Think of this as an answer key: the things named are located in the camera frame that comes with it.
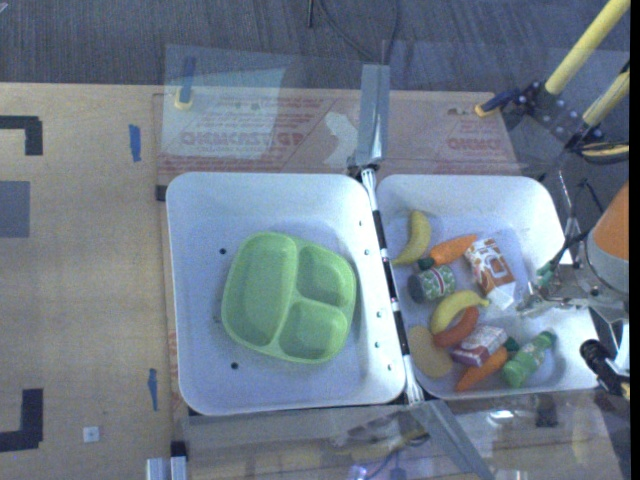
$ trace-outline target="black cable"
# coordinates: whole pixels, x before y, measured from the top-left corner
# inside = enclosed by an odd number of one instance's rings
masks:
[[[331,14],[327,11],[327,7],[325,5],[325,0],[317,0],[317,2],[318,2],[318,7],[322,10],[322,13],[324,14],[324,16],[327,19],[327,22],[329,23],[331,28],[333,28],[334,31],[347,44],[349,44],[352,48],[354,48],[362,57],[364,57],[366,60],[368,60],[370,62],[376,62],[377,61],[377,57],[378,57],[377,54],[371,53],[370,51],[368,51],[366,47],[364,47],[363,45],[358,43],[355,39],[353,39],[351,36],[349,36],[349,34],[347,34],[340,27],[340,25],[338,25],[338,23],[336,23],[336,21],[333,19]],[[389,0],[389,2],[390,2],[389,8],[391,9],[391,13],[392,13],[392,16],[393,16],[393,26],[392,26],[392,29],[391,29],[391,34],[390,34],[390,37],[389,37],[389,40],[388,40],[388,44],[386,45],[386,48],[384,48],[384,50],[382,52],[382,59],[381,59],[381,63],[382,64],[386,64],[389,61],[389,55],[390,55],[392,43],[393,43],[393,41],[395,39],[397,28],[398,28],[398,4],[397,4],[397,0]]]

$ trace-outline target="plastic bottle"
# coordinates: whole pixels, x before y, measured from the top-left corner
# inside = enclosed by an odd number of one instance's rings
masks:
[[[532,341],[522,346],[513,359],[502,367],[502,377],[512,388],[522,386],[544,361],[545,351],[554,346],[558,337],[551,331],[542,331]]]

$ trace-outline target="black tape mark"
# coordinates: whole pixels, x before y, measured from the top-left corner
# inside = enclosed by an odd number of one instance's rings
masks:
[[[0,130],[24,130],[24,154],[43,154],[42,121],[37,116],[0,116]]]
[[[0,453],[38,448],[44,439],[43,417],[44,390],[23,390],[20,430],[0,432]]]

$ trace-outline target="green plate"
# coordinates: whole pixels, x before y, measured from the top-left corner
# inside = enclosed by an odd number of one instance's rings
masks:
[[[356,276],[342,256],[283,233],[256,233],[231,264],[222,323],[257,352],[321,363],[344,347],[355,301]]]

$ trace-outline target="banana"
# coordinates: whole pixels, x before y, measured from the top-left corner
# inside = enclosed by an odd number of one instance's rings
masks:
[[[409,216],[409,241],[392,265],[410,265],[418,261],[431,242],[431,223],[426,215],[413,210]]]
[[[473,290],[458,290],[448,295],[442,299],[431,315],[431,333],[438,334],[444,331],[460,311],[478,305],[487,307],[489,301]]]

